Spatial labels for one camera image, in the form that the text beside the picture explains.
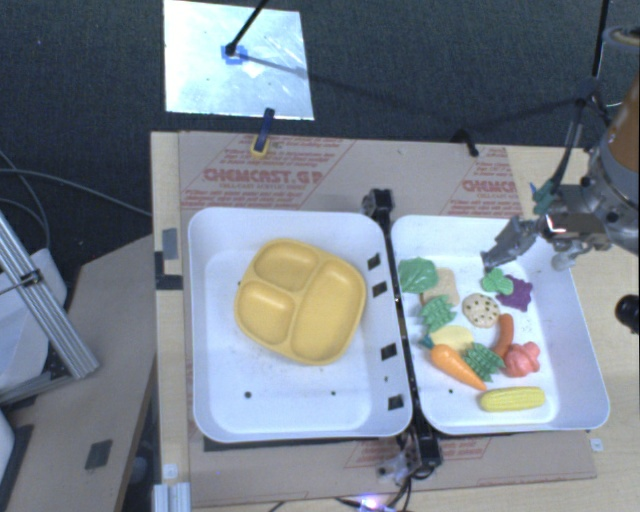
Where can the green jagged toy leaf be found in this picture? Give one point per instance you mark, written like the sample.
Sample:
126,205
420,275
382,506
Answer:
437,312
482,361

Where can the thin black rod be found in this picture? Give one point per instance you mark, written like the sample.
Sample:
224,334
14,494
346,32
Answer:
403,320

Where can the purple grapes with green leaf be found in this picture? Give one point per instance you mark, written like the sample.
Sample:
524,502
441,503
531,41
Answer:
515,292

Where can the pink toy food lump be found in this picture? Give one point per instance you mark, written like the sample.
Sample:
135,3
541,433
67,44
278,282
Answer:
522,360

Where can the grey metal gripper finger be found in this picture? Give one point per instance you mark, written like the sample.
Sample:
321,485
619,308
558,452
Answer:
502,240
522,245

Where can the orange carrot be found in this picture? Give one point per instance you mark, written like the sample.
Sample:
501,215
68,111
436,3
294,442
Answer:
452,365

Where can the brown cardboard board red print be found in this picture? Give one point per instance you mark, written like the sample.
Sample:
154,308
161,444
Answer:
320,170

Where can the beige chocolate chip biscuit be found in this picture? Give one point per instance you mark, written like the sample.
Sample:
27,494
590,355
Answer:
481,310

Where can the yellow toy fruit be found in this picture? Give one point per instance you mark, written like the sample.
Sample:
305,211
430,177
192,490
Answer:
452,337

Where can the white plastic tray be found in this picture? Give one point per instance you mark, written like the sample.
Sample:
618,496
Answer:
570,350
300,395

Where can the green lettuce leaf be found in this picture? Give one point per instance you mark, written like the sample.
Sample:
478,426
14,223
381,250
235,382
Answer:
416,275

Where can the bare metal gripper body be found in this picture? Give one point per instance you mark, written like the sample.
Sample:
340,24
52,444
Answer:
580,210

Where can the yellow divided plate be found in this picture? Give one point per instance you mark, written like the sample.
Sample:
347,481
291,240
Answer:
300,300

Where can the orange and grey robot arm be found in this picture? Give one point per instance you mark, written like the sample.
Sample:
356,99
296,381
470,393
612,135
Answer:
625,135

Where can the orange sausage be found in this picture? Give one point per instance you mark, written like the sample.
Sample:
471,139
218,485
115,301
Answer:
504,335

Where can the tan bread slice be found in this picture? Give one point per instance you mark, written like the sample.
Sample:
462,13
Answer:
447,287

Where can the yellow corn cob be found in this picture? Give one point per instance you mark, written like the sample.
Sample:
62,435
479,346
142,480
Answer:
512,399

